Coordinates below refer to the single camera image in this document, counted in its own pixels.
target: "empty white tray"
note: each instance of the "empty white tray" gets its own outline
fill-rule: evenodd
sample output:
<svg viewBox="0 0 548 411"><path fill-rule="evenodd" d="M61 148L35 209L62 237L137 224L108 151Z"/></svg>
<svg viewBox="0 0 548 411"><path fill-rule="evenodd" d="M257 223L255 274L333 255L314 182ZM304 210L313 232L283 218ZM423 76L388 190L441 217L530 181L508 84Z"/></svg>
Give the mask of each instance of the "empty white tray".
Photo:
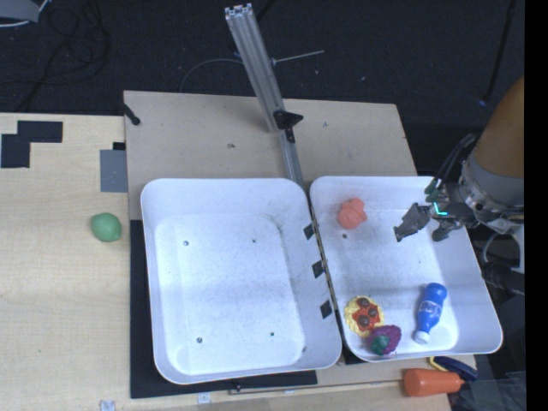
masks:
<svg viewBox="0 0 548 411"><path fill-rule="evenodd" d="M502 330L481 276L466 229L435 242L431 220L418 233L396 241L394 227L409 207L424 206L424 176L325 176L310 190L333 292L337 299L343 338L362 360L420 358L452 354L487 354L502 343ZM368 219L356 229L343 229L337 213L345 200L360 198ZM413 340L422 289L431 282L448 290L441 319L430 342ZM372 297L384 311L384 323L398 325L402 340L396 352L379 356L344 321L347 303L357 295Z"/></svg>
<svg viewBox="0 0 548 411"><path fill-rule="evenodd" d="M154 360L175 384L326 368L342 350L307 197L275 179L141 194Z"/></svg>

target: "table top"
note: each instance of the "table top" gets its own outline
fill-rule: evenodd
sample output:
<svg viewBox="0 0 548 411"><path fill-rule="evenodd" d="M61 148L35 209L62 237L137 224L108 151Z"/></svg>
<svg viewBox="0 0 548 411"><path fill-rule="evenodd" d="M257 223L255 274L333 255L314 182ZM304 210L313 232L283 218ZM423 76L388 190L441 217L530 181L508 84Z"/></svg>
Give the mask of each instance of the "table top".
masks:
<svg viewBox="0 0 548 411"><path fill-rule="evenodd" d="M136 150L140 139L146 140L142 131L148 126L147 108L166 105L168 116L170 108L183 104L187 114L192 111L205 119L184 125L188 132L182 140L201 160L192 164L191 177L231 176L234 166L245 169L246 159L263 169L261 176L283 176L283 164L276 157L259 157L264 168L257 158L249 160L253 142L256 149L258 142L271 138L261 115L256 115L254 98L127 92L126 102L142 118L143 128L128 131L128 119L121 116L0 114L0 134L17 134L18 121L63 122L61 143L31 143L28 168L0 169L0 400L6 408L96 409L101 401L114 401L116 409L126 410L198 409L198 394L150 399L129 395L129 220L132 212L137 217L140 212L132 207L131 195L152 175L147 169L136 170L132 160L153 147L148 140L144 151ZM305 181L351 173L416 175L394 105L289 99L286 106L305 112L305 120L295 127ZM163 117L161 109L156 116ZM221 129L207 120L219 111L225 118ZM259 122L248 118L239 123L227 116L256 116ZM211 133L218 138L200 144ZM251 136L252 143L243 135ZM157 137L149 133L148 138ZM99 153L124 141L129 190L101 192ZM331 157L325 156L326 147ZM237 150L245 148L238 155ZM276 150L268 147L271 153ZM224 164L218 158L216 163L216 154L223 152L232 157L230 164L226 156ZM201 174L197 165L202 166ZM205 174L212 166L217 171ZM92 234L91 217L105 211L122 222L119 241L101 242ZM460 359L474 364L472 355ZM429 366L424 359L353 366L341 362L317 371L319 382L313 387L215 391L209 400L226 402L227 409L235 406L229 402L238 401L241 410L357 410L364 402L368 409L450 410L446 395L406 396L402 374L411 367Z"/></svg>

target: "green light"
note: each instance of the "green light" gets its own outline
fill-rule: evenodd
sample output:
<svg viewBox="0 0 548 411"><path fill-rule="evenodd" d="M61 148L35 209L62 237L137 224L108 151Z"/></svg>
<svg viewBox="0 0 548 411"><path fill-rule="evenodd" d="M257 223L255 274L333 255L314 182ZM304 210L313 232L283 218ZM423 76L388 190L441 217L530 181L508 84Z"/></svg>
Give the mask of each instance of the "green light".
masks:
<svg viewBox="0 0 548 411"><path fill-rule="evenodd" d="M434 202L434 208L436 209L436 213L437 213L438 215L447 216L447 215L449 214L449 213L446 212L446 211L440 211L440 210L438 209L438 203L437 203L437 202Z"/></svg>

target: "blue bottle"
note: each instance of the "blue bottle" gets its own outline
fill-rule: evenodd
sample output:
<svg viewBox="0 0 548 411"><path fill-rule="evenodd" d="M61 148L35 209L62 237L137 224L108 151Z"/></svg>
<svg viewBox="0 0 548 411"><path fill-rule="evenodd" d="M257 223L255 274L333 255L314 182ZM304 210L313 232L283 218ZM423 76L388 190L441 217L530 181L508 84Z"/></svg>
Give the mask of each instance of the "blue bottle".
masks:
<svg viewBox="0 0 548 411"><path fill-rule="evenodd" d="M417 343L427 344L430 340L430 329L439 322L445 297L447 289L442 284L430 283L426 286L417 313L419 328L413 336Z"/></svg>

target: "green toy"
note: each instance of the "green toy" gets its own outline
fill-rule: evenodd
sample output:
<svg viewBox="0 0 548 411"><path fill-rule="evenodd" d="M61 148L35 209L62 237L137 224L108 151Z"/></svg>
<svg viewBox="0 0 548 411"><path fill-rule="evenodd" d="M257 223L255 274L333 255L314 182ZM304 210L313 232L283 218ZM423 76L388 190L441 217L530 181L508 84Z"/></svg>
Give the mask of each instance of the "green toy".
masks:
<svg viewBox="0 0 548 411"><path fill-rule="evenodd" d="M112 213L99 213L92 217L92 231L100 241L113 242L120 239L122 225Z"/></svg>

